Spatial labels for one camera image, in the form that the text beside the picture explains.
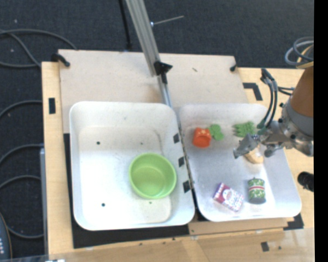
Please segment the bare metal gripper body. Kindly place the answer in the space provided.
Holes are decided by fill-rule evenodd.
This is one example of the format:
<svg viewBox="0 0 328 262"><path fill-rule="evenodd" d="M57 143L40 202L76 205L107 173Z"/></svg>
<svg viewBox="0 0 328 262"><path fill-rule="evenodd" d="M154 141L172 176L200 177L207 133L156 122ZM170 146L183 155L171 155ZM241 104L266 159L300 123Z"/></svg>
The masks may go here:
<svg viewBox="0 0 328 262"><path fill-rule="evenodd" d="M307 157L314 156L313 138L303 134L293 122L280 118L258 130L260 142L266 146L265 157L271 157L277 150L296 149Z"/></svg>

